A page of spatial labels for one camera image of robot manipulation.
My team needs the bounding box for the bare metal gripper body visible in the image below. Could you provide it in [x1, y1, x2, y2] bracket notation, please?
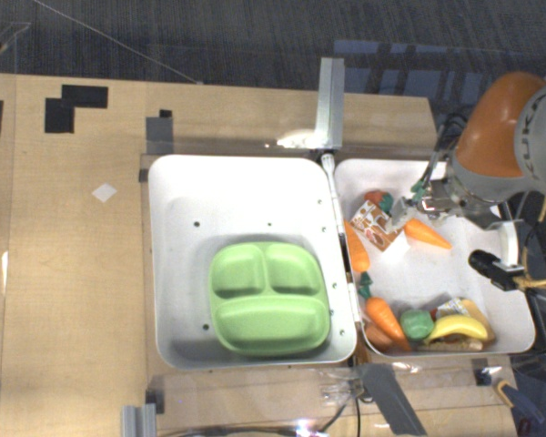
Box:
[411, 183, 477, 221]

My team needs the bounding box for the red and green toy vegetable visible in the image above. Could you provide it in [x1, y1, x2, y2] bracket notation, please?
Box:
[363, 189, 395, 214]

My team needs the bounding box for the white and brown carton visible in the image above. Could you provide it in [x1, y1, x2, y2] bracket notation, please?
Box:
[349, 199, 412, 268]

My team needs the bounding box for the white plastic tray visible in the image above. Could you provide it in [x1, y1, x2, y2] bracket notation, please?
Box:
[147, 154, 359, 371]
[334, 158, 537, 360]

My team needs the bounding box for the orange carrot with green top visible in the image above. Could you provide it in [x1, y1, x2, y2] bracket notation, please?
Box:
[358, 271, 413, 353]

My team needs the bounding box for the white printed packet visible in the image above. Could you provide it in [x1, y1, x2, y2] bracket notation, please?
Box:
[435, 298, 470, 320]

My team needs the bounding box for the brown sausage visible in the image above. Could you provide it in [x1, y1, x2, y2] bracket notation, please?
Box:
[363, 322, 395, 351]

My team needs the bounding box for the yellow banana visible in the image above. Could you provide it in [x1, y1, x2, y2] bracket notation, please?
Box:
[424, 314, 490, 347]

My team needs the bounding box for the tan bread slice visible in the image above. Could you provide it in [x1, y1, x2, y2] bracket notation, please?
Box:
[461, 298, 497, 343]

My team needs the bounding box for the green divided plate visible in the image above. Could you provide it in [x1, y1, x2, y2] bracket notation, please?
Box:
[207, 240, 333, 359]

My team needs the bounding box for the black cylinder on white bracket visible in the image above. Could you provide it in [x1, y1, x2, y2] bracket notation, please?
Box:
[467, 218, 527, 291]

